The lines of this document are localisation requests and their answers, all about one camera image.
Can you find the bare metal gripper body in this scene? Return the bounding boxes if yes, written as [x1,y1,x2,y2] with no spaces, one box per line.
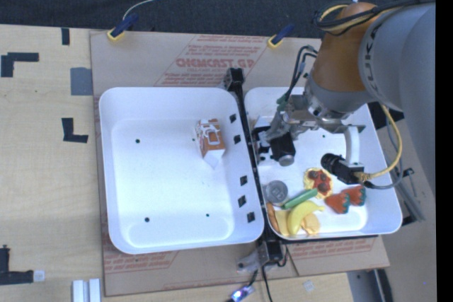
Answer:
[280,93,355,134]

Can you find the black and white packet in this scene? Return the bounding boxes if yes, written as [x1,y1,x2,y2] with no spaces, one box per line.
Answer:
[251,116,275,164]

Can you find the thin black rod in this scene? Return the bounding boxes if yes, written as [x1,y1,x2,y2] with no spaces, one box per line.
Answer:
[236,90,273,241]

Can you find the yellow pizza slice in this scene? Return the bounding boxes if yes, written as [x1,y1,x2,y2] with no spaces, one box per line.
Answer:
[303,168,333,199]

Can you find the silver can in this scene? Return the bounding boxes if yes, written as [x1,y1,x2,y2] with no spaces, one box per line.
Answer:
[265,180,289,207]

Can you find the orange and white carton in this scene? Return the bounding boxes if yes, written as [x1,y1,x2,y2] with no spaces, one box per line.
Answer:
[193,118,227,170]

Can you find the green toy cucumber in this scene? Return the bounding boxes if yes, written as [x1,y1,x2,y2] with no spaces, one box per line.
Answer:
[284,188,319,209]

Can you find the red toy strawberry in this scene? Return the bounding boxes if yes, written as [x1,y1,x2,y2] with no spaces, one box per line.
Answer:
[324,192,351,215]
[341,185,367,207]

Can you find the yellow banana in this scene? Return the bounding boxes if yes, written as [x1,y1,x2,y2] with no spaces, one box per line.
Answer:
[286,200,326,237]

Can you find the brown biscuit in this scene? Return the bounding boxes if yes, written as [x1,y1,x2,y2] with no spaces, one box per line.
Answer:
[265,203,280,233]

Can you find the yellow toy chip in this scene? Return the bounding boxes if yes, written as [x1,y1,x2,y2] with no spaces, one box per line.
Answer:
[274,209,291,237]

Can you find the tan toy bread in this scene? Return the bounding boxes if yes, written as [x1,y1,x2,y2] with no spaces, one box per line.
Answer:
[301,214,321,236]

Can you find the white plastic tray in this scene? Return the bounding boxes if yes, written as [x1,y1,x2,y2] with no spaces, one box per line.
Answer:
[243,86,403,241]
[98,86,265,255]

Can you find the brown cardboard board red print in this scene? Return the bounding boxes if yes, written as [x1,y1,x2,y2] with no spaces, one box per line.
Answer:
[88,30,391,297]

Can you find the black cylinder on white bracket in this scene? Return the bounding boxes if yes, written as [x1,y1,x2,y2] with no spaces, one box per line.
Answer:
[320,123,367,185]

